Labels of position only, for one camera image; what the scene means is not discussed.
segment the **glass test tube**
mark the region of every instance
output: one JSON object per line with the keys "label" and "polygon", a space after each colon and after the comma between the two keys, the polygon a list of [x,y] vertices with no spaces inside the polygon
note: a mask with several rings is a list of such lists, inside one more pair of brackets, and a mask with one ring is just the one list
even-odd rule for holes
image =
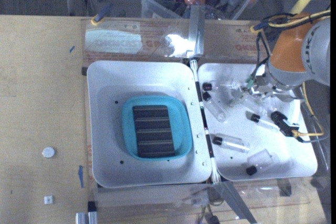
{"label": "glass test tube", "polygon": [[233,79],[211,80],[203,83],[204,91],[213,92],[223,104],[229,105],[233,100],[232,95],[239,88],[239,85]]}
{"label": "glass test tube", "polygon": [[252,114],[250,117],[250,120],[254,121],[255,123],[257,123],[259,126],[263,128],[267,128],[269,130],[276,131],[276,132],[280,130],[280,128],[276,126],[274,123],[267,121],[264,117],[260,117],[257,114]]}
{"label": "glass test tube", "polygon": [[210,111],[210,113],[216,117],[219,122],[224,122],[227,118],[223,109],[218,105],[215,99],[208,92],[202,94],[204,105]]}
{"label": "glass test tube", "polygon": [[248,153],[250,151],[250,144],[248,142],[234,136],[215,134],[212,141],[215,145],[229,150],[239,151],[242,153]]}

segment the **small white cube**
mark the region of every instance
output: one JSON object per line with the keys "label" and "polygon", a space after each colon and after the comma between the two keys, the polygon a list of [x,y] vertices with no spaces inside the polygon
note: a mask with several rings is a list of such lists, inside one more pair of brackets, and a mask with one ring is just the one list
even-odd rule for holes
{"label": "small white cube", "polygon": [[54,203],[54,197],[53,195],[51,196],[44,196],[44,204],[45,205],[51,205]]}

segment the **black cable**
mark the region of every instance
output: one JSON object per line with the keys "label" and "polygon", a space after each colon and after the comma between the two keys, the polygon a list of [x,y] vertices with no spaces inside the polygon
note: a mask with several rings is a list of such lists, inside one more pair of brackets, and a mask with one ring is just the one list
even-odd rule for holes
{"label": "black cable", "polygon": [[213,214],[212,211],[211,211],[211,207],[210,207],[210,205],[207,205],[207,206],[208,206],[209,213],[211,214],[211,216],[213,216],[214,214]]}
{"label": "black cable", "polygon": [[223,204],[223,202],[224,202],[224,199],[221,200],[218,204],[215,204],[214,202],[210,202],[210,204],[211,204],[212,206],[221,206],[221,205]]}
{"label": "black cable", "polygon": [[202,206],[202,212],[201,212],[201,215],[197,219],[197,224],[201,224],[202,223],[202,220],[203,220],[204,215],[205,215],[205,209],[206,209],[206,207]]}
{"label": "black cable", "polygon": [[259,67],[260,67],[261,65],[265,64],[265,63],[268,61],[268,59],[269,59],[269,57],[266,57],[264,60],[262,60],[262,61],[256,66],[256,68],[254,69],[254,71],[253,71],[252,74],[251,74],[251,79],[254,79],[254,77],[256,76],[256,73],[257,73]]}
{"label": "black cable", "polygon": [[264,40],[263,35],[260,35],[260,37],[261,37],[261,41],[262,41],[262,43],[263,43],[263,45],[264,45],[264,48],[265,48],[265,50],[266,50],[267,57],[270,57],[271,55],[270,55],[270,52],[269,52],[269,50],[268,50],[268,47],[267,47],[267,45],[266,45],[266,42],[265,42],[265,40]]}
{"label": "black cable", "polygon": [[322,141],[322,140],[325,140],[327,138],[329,138],[330,134],[328,133],[326,136],[322,137],[322,138],[317,138],[317,139],[314,139],[314,140],[303,140],[301,137],[298,137],[297,140],[303,144],[307,144],[307,143],[314,143],[314,142],[318,142],[318,141]]}
{"label": "black cable", "polygon": [[276,17],[276,16],[284,16],[283,18],[279,17],[279,18],[276,18],[276,19],[285,19],[287,18],[288,16],[290,17],[294,17],[296,14],[292,14],[292,13],[277,13],[277,14],[274,14],[274,15],[271,15],[271,16],[268,16],[268,17],[265,17],[264,19],[262,19],[261,21],[264,22],[264,23],[269,23],[269,19],[273,18],[273,17]]}
{"label": "black cable", "polygon": [[256,46],[257,46],[257,65],[259,65],[260,62],[260,46],[259,46],[259,40],[261,37],[261,32],[258,33],[257,39],[256,39]]}

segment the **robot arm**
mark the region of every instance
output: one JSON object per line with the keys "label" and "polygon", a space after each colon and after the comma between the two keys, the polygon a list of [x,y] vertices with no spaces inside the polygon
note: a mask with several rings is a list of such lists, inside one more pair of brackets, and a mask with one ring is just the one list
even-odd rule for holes
{"label": "robot arm", "polygon": [[311,79],[330,85],[330,17],[283,31],[251,93],[288,95]]}

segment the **clear plastic piece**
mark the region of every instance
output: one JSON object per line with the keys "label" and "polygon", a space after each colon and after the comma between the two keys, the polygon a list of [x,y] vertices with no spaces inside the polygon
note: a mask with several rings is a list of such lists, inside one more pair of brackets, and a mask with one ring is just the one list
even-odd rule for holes
{"label": "clear plastic piece", "polygon": [[224,122],[227,119],[224,109],[219,106],[218,101],[215,100],[208,92],[203,93],[203,100],[205,107],[219,122]]}
{"label": "clear plastic piece", "polygon": [[277,156],[270,154],[267,149],[262,150],[247,158],[246,173],[250,176],[255,173],[263,173],[277,163]]}
{"label": "clear plastic piece", "polygon": [[203,90],[210,91],[217,97],[220,102],[229,106],[237,97],[235,92],[239,88],[239,84],[233,78],[224,78],[223,80],[211,80],[203,83]]}
{"label": "clear plastic piece", "polygon": [[218,145],[229,150],[248,153],[250,151],[250,144],[242,139],[226,134],[215,134],[212,138],[215,145]]}
{"label": "clear plastic piece", "polygon": [[249,94],[248,91],[241,90],[241,92],[240,97],[230,103],[231,107],[234,107],[237,104],[242,104],[253,113],[260,116],[270,116],[272,112],[277,111],[274,100],[275,97],[268,96],[257,98]]}

